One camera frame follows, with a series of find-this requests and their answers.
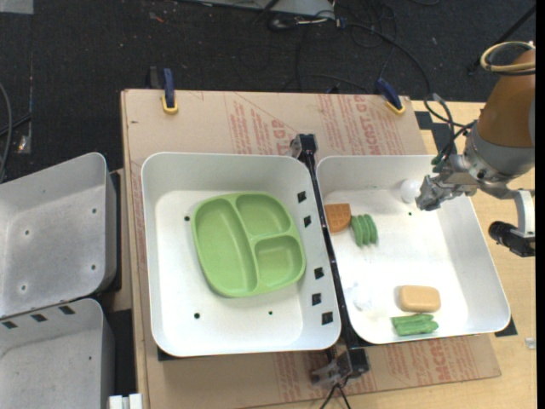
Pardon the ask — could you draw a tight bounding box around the white egg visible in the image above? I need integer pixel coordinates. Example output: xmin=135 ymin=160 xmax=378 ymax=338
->
xmin=399 ymin=178 xmax=422 ymax=204

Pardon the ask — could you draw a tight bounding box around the green ribbed lettuce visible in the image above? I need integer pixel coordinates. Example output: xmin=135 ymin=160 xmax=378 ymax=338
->
xmin=350 ymin=213 xmax=379 ymax=248

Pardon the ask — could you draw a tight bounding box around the green divided plate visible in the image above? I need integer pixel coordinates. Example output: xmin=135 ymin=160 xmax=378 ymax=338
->
xmin=190 ymin=191 xmax=307 ymax=299

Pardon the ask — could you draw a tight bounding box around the thin black rod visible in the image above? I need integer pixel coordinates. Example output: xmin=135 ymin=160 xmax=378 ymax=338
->
xmin=305 ymin=153 xmax=358 ymax=351

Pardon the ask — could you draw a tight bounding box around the black block with thin wires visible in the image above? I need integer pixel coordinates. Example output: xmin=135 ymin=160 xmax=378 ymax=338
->
xmin=290 ymin=133 xmax=319 ymax=159
xmin=309 ymin=347 xmax=370 ymax=386

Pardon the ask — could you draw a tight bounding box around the green pea pod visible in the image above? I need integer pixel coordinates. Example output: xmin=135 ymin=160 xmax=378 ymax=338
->
xmin=391 ymin=313 xmax=440 ymax=337

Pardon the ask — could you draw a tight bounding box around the black cylinder on white bracket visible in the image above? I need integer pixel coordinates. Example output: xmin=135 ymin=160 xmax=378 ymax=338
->
xmin=488 ymin=188 xmax=536 ymax=258

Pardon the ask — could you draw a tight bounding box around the orange waffle piece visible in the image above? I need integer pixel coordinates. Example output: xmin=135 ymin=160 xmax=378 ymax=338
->
xmin=324 ymin=203 xmax=353 ymax=235

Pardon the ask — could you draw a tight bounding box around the brown cardboard board red print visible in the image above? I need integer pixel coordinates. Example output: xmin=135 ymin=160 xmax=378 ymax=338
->
xmin=120 ymin=88 xmax=502 ymax=409

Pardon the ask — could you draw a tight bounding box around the white plastic tray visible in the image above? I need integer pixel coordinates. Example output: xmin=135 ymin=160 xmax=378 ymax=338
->
xmin=141 ymin=151 xmax=343 ymax=359
xmin=0 ymin=152 xmax=119 ymax=320
xmin=0 ymin=297 xmax=117 ymax=409
xmin=316 ymin=154 xmax=512 ymax=346

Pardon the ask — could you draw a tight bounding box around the tan bread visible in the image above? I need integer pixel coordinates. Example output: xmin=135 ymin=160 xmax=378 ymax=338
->
xmin=397 ymin=285 xmax=442 ymax=314

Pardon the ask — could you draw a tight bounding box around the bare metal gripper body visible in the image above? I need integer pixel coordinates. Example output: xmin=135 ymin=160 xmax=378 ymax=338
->
xmin=431 ymin=153 xmax=491 ymax=199

